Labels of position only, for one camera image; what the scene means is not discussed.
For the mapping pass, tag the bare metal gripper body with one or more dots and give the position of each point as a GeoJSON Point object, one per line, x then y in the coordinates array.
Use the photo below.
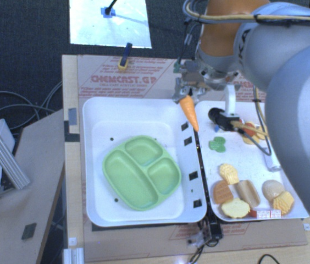
{"type": "Point", "coordinates": [199, 78]}

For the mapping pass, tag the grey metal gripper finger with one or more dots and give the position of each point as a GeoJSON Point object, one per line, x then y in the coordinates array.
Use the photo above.
{"type": "Point", "coordinates": [197, 94]}
{"type": "Point", "coordinates": [179, 94]}

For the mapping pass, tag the orange toy carrot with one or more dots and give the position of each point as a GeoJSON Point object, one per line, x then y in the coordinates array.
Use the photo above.
{"type": "Point", "coordinates": [190, 111]}

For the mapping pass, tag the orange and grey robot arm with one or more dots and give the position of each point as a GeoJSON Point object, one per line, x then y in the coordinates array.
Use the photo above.
{"type": "Point", "coordinates": [287, 73]}

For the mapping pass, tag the brown cardboard board red print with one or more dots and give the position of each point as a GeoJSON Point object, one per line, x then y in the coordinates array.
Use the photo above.
{"type": "Point", "coordinates": [133, 81]}

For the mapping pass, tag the white plastic tray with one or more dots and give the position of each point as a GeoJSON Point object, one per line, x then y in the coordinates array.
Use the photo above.
{"type": "Point", "coordinates": [243, 158]}
{"type": "Point", "coordinates": [133, 114]}

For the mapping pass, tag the green toy broccoli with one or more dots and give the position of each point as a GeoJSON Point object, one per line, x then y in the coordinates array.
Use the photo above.
{"type": "Point", "coordinates": [217, 144]}

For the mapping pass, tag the yellow and red toy pizza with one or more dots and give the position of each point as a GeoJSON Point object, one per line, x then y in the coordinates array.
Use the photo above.
{"type": "Point", "coordinates": [249, 132]}

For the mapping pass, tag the thin black rod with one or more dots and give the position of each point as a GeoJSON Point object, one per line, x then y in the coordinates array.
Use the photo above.
{"type": "Point", "coordinates": [201, 164]}

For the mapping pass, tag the yellow ridged toy chip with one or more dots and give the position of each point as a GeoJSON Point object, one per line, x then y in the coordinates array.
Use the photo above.
{"type": "Point", "coordinates": [284, 203]}
{"type": "Point", "coordinates": [229, 173]}

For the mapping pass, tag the green divided plate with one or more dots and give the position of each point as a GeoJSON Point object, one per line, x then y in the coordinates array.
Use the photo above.
{"type": "Point", "coordinates": [133, 175]}

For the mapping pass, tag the orange toy bread slice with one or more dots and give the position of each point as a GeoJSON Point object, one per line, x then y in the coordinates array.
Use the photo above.
{"type": "Point", "coordinates": [222, 192]}

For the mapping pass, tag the beige toy hot dog bun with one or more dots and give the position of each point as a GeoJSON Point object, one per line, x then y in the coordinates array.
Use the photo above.
{"type": "Point", "coordinates": [249, 193]}

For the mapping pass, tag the yellow round toy biscuit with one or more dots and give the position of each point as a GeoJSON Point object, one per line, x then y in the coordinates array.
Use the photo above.
{"type": "Point", "coordinates": [235, 208]}

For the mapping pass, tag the beige round toy bun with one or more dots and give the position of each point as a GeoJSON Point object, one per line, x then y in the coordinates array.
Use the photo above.
{"type": "Point", "coordinates": [272, 189]}

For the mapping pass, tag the red and white carton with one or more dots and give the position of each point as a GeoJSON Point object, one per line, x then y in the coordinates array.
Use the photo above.
{"type": "Point", "coordinates": [262, 214]}
{"type": "Point", "coordinates": [276, 213]}

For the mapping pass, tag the black cylinder on white bracket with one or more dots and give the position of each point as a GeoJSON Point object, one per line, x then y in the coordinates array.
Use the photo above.
{"type": "Point", "coordinates": [221, 118]}

